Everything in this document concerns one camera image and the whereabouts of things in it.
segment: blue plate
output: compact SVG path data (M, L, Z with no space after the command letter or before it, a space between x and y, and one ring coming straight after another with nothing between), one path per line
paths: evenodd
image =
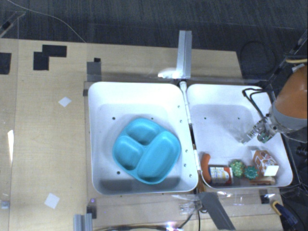
M115 162L146 184L161 183L181 152L178 138L157 123L144 118L130 122L113 146Z

